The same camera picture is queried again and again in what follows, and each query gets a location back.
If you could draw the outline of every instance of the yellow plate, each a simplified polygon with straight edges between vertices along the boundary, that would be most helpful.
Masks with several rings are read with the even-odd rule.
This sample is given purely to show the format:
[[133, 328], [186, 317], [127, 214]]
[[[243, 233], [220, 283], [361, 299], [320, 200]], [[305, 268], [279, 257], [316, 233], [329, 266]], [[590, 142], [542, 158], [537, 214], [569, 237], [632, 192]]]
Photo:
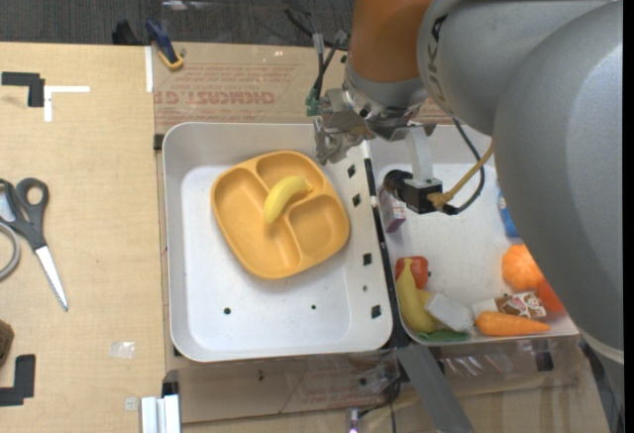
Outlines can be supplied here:
[[[266, 196], [290, 174], [303, 176], [312, 190], [292, 198], [268, 224]], [[307, 270], [336, 254], [350, 236], [348, 213], [337, 192], [317, 164], [298, 152], [272, 152], [225, 170], [212, 186], [211, 206], [238, 260], [264, 278]]]

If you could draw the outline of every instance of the scissors handle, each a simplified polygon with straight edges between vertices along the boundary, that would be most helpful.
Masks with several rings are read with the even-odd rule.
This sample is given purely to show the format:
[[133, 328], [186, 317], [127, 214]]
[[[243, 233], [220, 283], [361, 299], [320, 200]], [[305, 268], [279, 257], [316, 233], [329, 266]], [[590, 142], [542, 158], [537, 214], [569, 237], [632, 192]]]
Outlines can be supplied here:
[[[36, 188], [41, 192], [38, 202], [29, 200], [29, 191]], [[34, 250], [47, 245], [43, 234], [44, 210], [49, 203], [49, 188], [39, 179], [27, 177], [16, 186], [5, 179], [0, 179], [0, 190], [4, 189], [13, 211], [14, 220], [6, 220], [0, 216], [0, 221], [22, 234]]]

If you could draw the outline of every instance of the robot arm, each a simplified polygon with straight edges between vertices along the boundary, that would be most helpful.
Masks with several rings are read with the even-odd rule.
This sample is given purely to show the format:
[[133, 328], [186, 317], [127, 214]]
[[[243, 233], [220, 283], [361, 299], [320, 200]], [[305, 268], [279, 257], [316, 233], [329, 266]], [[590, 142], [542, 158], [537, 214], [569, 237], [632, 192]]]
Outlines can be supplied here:
[[513, 221], [624, 406], [622, 31], [622, 0], [357, 0], [315, 130], [335, 162], [406, 139], [430, 95], [492, 136]]

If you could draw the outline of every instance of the white tray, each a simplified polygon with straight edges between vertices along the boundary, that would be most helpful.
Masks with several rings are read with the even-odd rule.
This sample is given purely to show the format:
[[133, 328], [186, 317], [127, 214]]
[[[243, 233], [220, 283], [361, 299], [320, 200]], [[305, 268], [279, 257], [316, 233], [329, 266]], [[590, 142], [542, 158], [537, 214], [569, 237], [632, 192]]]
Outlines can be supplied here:
[[[490, 138], [472, 129], [466, 131], [481, 155], [490, 143]], [[476, 159], [452, 125], [439, 125], [428, 139], [434, 176], [443, 181], [443, 190], [451, 189]], [[389, 143], [374, 139], [369, 142], [374, 180], [382, 184], [385, 175], [392, 169], [411, 171], [411, 162], [404, 141]], [[499, 185], [493, 158], [485, 166], [486, 182], [479, 198], [459, 215], [443, 213], [417, 215], [407, 211], [406, 221], [391, 234], [385, 234], [385, 245], [391, 263], [400, 257], [421, 255], [429, 260], [431, 275], [426, 288], [445, 293], [448, 297], [471, 307], [477, 302], [491, 299], [504, 293], [515, 293], [503, 280], [501, 258], [517, 238], [508, 238], [497, 208]], [[462, 188], [451, 201], [460, 206], [476, 190], [479, 174]], [[568, 315], [549, 320], [551, 330], [531, 337], [557, 337], [576, 335], [579, 331]], [[410, 337], [418, 343], [438, 346], [440, 342], [422, 340], [407, 329]], [[464, 343], [491, 342], [508, 338], [492, 338], [472, 329]]]
[[[221, 172], [271, 151], [313, 156], [313, 149], [310, 124], [183, 123], [165, 135], [170, 329], [186, 358], [360, 352], [389, 339], [392, 317], [361, 148], [322, 167], [351, 221], [348, 243], [324, 263], [289, 278], [256, 277], [216, 224], [210, 191]], [[349, 177], [351, 166], [356, 172]]]

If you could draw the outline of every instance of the wooden tabletop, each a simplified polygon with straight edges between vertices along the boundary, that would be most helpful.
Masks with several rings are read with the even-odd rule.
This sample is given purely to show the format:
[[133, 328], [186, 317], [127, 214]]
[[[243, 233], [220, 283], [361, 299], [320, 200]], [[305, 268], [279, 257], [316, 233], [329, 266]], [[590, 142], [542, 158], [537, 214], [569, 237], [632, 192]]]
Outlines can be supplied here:
[[[34, 72], [55, 93], [53, 111], [27, 105], [26, 87], [0, 86], [0, 177], [44, 181], [45, 234], [67, 300], [64, 312], [26, 241], [0, 281], [0, 320], [15, 332], [14, 362], [35, 355], [35, 395], [0, 407], [3, 433], [137, 432], [137, 400], [160, 396], [166, 371], [155, 102], [146, 48], [2, 44], [0, 71]], [[8, 260], [0, 246], [0, 266]], [[607, 432], [587, 362], [572, 385], [459, 396], [475, 431]], [[394, 403], [399, 432], [432, 431], [410, 390]], [[191, 432], [343, 431], [341, 410], [183, 425]], [[365, 419], [391, 431], [389, 407]]]

